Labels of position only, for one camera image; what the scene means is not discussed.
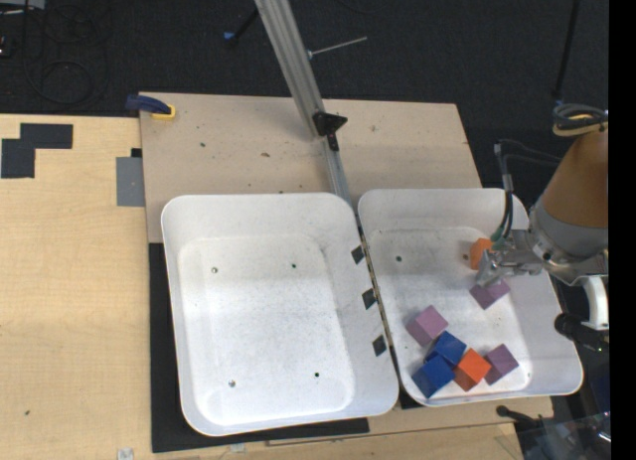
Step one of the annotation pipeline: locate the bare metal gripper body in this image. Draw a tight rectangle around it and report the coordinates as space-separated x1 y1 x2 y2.
490 229 610 286

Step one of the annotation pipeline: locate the purple cube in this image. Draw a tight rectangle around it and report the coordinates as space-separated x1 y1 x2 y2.
405 304 450 349
482 343 521 386
468 277 512 311

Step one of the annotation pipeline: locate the orange cube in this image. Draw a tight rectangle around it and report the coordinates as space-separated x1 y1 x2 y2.
452 347 493 392
468 237 496 271

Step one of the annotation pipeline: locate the white plastic tray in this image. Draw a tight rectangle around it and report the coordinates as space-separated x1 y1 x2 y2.
356 187 584 407
160 192 400 438

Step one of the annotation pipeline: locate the blue cube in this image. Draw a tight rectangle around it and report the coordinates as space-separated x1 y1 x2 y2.
424 330 468 368
410 353 456 399

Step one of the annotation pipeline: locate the pale wood board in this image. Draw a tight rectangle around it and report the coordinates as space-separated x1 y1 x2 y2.
137 91 556 445

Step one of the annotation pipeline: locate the black cylinder on white bracket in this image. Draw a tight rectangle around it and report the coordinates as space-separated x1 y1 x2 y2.
555 273 610 351

